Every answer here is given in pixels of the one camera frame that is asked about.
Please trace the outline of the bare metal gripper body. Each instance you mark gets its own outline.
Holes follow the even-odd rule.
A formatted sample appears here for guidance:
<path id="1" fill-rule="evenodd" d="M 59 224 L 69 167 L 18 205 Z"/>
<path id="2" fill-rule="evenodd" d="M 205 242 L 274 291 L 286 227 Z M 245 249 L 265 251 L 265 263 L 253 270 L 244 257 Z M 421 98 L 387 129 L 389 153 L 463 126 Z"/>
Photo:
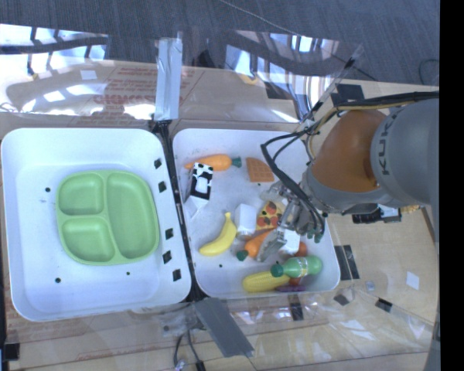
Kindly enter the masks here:
<path id="1" fill-rule="evenodd" d="M 280 203 L 281 216 L 278 218 L 277 231 L 296 232 L 301 237 L 320 242 L 325 233 L 325 218 L 316 208 L 310 208 L 308 203 L 296 195 L 280 181 L 272 184 L 261 192 L 261 199 Z"/>

